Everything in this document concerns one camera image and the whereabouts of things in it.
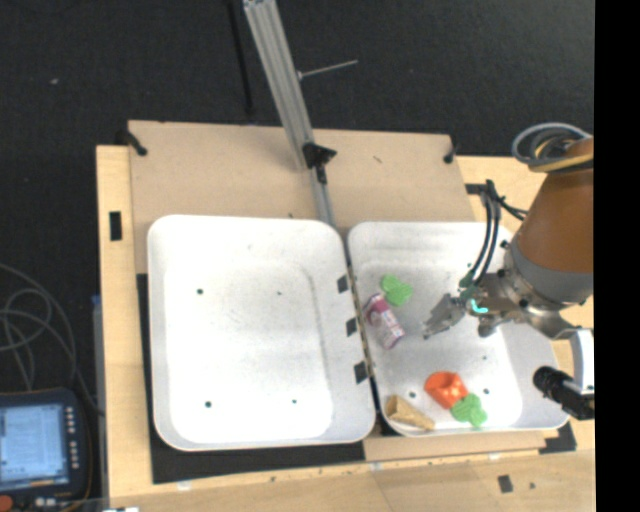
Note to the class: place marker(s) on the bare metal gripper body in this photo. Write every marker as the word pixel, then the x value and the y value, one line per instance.
pixel 505 300

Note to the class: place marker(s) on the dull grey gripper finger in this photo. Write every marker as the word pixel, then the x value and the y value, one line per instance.
pixel 446 305
pixel 440 326

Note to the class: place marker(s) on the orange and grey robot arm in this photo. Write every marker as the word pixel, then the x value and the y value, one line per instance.
pixel 557 225

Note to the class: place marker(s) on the white plastic tray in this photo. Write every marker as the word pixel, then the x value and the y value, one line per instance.
pixel 450 350
pixel 250 340

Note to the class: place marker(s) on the green toy broccoli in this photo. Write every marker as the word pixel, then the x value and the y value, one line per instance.
pixel 396 290
pixel 469 410

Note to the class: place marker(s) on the orange toy pepper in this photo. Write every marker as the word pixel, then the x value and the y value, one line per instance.
pixel 445 387

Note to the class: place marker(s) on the tan toy pizza slice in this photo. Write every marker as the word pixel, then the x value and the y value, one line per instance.
pixel 407 415

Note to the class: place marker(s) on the brown cardboard board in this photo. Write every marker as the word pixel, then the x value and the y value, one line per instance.
pixel 225 170

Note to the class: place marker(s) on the black cylinder on white bracket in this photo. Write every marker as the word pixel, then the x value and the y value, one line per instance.
pixel 562 387

